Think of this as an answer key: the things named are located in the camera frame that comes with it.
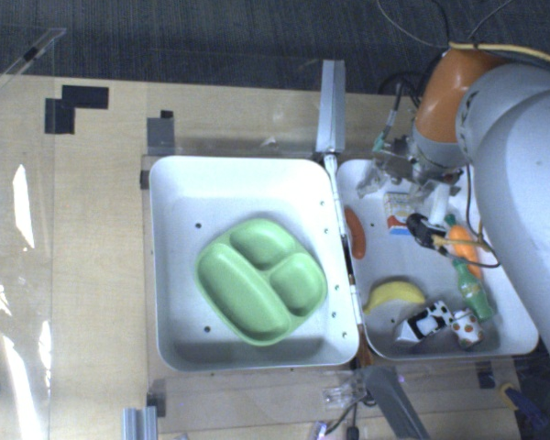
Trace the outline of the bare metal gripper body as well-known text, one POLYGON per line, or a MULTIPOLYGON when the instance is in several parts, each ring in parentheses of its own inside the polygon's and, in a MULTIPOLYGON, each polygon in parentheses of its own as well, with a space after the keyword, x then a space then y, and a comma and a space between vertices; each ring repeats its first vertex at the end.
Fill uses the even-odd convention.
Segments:
POLYGON ((372 156, 376 166, 392 178, 424 185, 442 176, 442 169, 424 156, 410 136, 394 138, 372 156))

